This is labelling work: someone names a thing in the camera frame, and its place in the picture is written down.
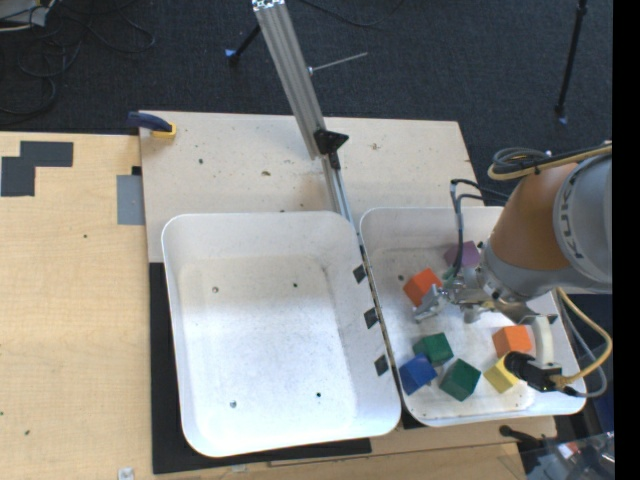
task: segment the blue clamp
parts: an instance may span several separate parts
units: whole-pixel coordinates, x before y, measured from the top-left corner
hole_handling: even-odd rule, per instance
[[[164,119],[144,112],[129,112],[127,126],[147,128],[151,135],[162,139],[173,139],[176,136],[176,125]]]

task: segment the dark green cube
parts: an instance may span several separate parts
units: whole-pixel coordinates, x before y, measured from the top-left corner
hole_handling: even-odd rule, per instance
[[[440,381],[440,389],[462,402],[476,389],[480,370],[462,359],[456,359]]]
[[[453,357],[449,340],[443,332],[425,336],[413,346],[416,354],[423,353],[433,366],[441,366]]]

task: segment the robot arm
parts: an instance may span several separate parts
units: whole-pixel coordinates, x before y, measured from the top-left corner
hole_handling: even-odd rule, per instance
[[[612,290],[611,158],[609,145],[580,162],[533,168],[512,192],[478,266],[462,271],[448,290],[470,311],[466,321],[478,318],[472,308],[488,307],[531,325],[537,357],[512,352],[505,366],[539,391],[567,382],[553,362],[549,320],[527,302],[553,289]]]

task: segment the colored cube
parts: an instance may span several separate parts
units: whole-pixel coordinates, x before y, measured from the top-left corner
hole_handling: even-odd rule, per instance
[[[475,391],[480,375],[480,370],[463,359],[456,359],[442,377],[440,389],[462,402]]]
[[[533,348],[525,325],[508,325],[495,332],[491,338],[498,357],[507,352],[529,352]]]
[[[496,388],[498,393],[504,393],[518,382],[518,377],[504,366],[504,356],[498,359],[498,361],[482,375]]]
[[[413,351],[416,354],[423,353],[433,366],[441,366],[453,357],[453,351],[443,332],[425,336],[415,345]]]
[[[453,265],[456,261],[456,255],[458,254],[458,245],[454,245],[447,252],[444,253],[444,259],[449,266]],[[462,268],[475,267],[480,263],[480,251],[472,241],[462,243]]]
[[[400,367],[400,380],[407,395],[413,394],[437,376],[438,373],[424,354],[417,354]]]
[[[434,274],[430,268],[424,269],[413,276],[407,284],[403,286],[404,293],[411,299],[413,305],[418,307],[422,302],[422,297],[431,289],[432,285],[442,286],[440,278]]]

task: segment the tripod leg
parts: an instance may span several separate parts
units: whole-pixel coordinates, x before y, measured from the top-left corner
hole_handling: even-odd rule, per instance
[[[260,25],[256,25],[254,29],[249,33],[247,38],[242,42],[242,44],[238,47],[237,50],[225,50],[225,54],[229,59],[229,65],[235,66],[240,61],[240,55],[244,52],[247,47],[253,42],[253,40],[260,33]]]
[[[576,9],[576,22],[573,27],[573,36],[571,38],[571,46],[569,48],[569,58],[567,59],[567,67],[564,72],[564,80],[562,81],[562,88],[560,89],[560,97],[556,104],[555,111],[558,115],[558,119],[562,124],[567,124],[567,117],[564,111],[564,101],[567,97],[567,90],[569,89],[569,80],[571,79],[571,71],[573,69],[573,60],[576,55],[576,48],[578,46],[578,38],[580,37],[580,28],[582,26],[582,18],[587,14],[587,0],[579,0],[578,8]]]

